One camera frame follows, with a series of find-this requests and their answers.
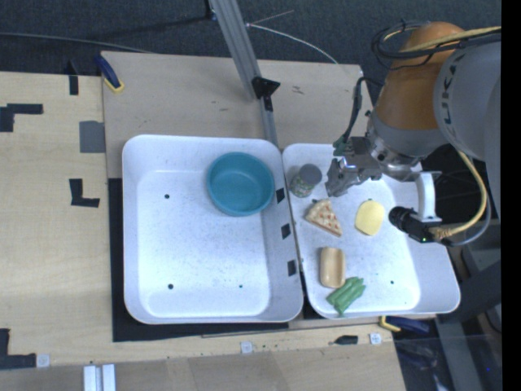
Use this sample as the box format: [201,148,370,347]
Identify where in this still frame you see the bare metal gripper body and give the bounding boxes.
[343,135,422,183]

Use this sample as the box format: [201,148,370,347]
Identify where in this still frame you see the small can with grey lid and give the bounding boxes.
[288,162,324,199]

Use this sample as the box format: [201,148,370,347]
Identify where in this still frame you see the toy pizza slice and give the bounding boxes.
[303,198,344,238]

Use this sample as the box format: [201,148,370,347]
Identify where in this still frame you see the yellow oval toy food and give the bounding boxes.
[354,198,387,237]

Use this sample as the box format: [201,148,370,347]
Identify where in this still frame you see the tan toy bread bun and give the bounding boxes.
[318,246,347,290]

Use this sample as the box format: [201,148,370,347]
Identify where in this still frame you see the white plastic tray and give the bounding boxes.
[281,142,462,320]
[121,133,304,326]

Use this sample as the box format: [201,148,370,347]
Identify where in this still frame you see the teal bowl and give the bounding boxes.
[205,151,277,218]

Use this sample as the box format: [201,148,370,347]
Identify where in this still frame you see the green toy beans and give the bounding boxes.
[325,275,367,317]

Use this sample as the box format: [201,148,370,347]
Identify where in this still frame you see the pale wood board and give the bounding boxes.
[100,50,440,340]

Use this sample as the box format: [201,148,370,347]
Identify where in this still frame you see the black cylinder on white bracket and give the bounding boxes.
[387,170,444,244]

